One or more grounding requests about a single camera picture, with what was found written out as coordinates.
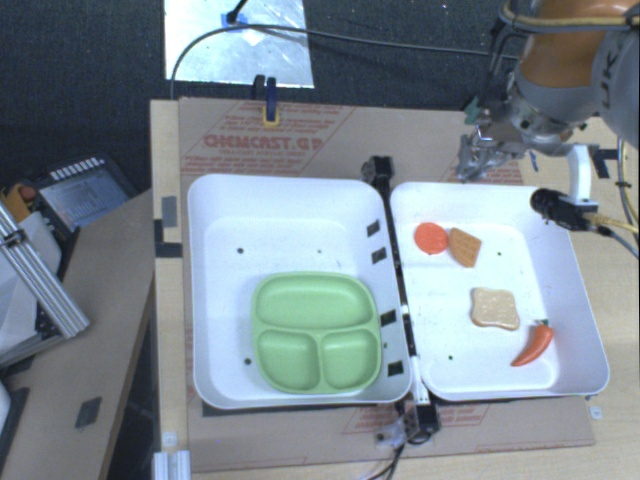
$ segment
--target dark floor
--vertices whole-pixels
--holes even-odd
[[[303,3],[309,28],[486,50],[503,1]],[[139,190],[149,188],[149,101],[169,95],[163,31],[163,0],[0,0],[0,186],[40,166],[100,151]],[[517,44],[513,48],[510,53],[517,53]],[[281,90],[281,99],[460,109],[479,91],[486,63],[478,56],[399,52],[326,39],[311,39],[310,55],[315,89]],[[220,84],[179,83],[177,92],[248,96],[247,87]],[[112,478],[148,474],[150,350],[147,343]]]

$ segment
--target red chili pepper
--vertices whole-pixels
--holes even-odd
[[[543,320],[542,323],[534,329],[533,339],[529,346],[511,363],[511,366],[523,366],[538,359],[538,357],[547,350],[552,338],[553,329],[549,327],[549,322]]]

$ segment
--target toy sink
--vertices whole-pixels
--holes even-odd
[[[382,198],[354,180],[211,174],[188,195],[194,380],[224,409],[388,403],[412,375],[452,401],[593,394],[609,376],[568,232],[532,187],[404,183],[392,193],[402,308]],[[422,222],[480,240],[474,268],[422,252]],[[517,331],[470,319],[474,288],[507,289]],[[403,313],[410,314],[412,371]],[[514,368],[530,329],[551,346]]]

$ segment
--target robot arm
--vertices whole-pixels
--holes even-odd
[[[637,148],[638,1],[534,0],[534,18],[518,14],[518,1],[505,4],[498,28],[531,35],[506,98],[468,112],[475,131],[462,138],[458,177],[481,178],[529,149],[567,156],[573,130],[596,113]]]

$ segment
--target red circular toy food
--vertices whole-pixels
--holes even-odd
[[[449,246],[447,232],[433,222],[423,222],[413,235],[416,245],[427,254],[439,254]]]

